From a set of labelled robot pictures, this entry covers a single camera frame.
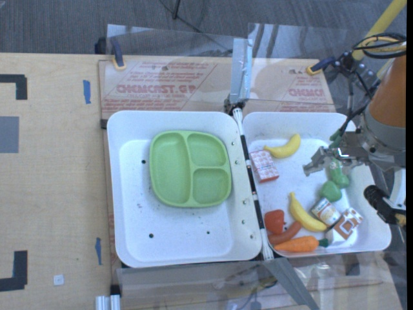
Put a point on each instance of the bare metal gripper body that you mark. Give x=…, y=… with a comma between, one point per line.
x=361, y=153

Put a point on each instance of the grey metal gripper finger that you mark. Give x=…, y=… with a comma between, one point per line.
x=312, y=167
x=324, y=153

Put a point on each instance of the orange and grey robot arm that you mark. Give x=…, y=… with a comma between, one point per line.
x=388, y=92

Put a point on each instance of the white plastic tray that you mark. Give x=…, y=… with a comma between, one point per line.
x=180, y=231
x=290, y=179

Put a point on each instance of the green bottle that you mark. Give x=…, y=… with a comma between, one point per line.
x=338, y=176

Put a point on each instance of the green pepper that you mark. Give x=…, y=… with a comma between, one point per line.
x=330, y=192

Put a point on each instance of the yellow banana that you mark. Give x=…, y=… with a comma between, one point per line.
x=285, y=150
x=301, y=216

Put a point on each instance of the small white and orange can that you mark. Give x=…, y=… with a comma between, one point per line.
x=326, y=212

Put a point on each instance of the red and white carton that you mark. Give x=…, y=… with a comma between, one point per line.
x=264, y=166

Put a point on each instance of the thin black and white rod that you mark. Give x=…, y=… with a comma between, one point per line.
x=248, y=163

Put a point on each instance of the red pepper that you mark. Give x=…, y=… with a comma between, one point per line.
x=274, y=221

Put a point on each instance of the orange and white carton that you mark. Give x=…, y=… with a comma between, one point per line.
x=346, y=226

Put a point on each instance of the red sausage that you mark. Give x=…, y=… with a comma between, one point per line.
x=285, y=233

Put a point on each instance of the orange carrot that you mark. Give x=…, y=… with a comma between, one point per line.
x=298, y=244

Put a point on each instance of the green divided plate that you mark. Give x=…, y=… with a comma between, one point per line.
x=171, y=166

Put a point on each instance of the brown cardboard board red print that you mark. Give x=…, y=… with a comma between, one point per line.
x=167, y=86

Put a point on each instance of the black cylinder on white bracket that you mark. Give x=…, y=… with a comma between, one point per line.
x=384, y=202

